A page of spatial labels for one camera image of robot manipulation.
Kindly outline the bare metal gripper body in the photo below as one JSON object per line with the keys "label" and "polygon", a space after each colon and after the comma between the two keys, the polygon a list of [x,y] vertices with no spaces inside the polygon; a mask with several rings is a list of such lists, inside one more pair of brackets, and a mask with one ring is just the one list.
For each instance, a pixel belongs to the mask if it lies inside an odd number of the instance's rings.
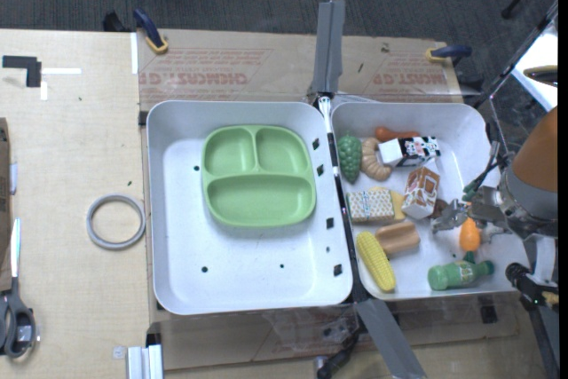
{"label": "bare metal gripper body", "polygon": [[496,226],[513,233],[517,215],[517,201],[505,185],[481,186],[472,194],[468,215],[482,225]]}

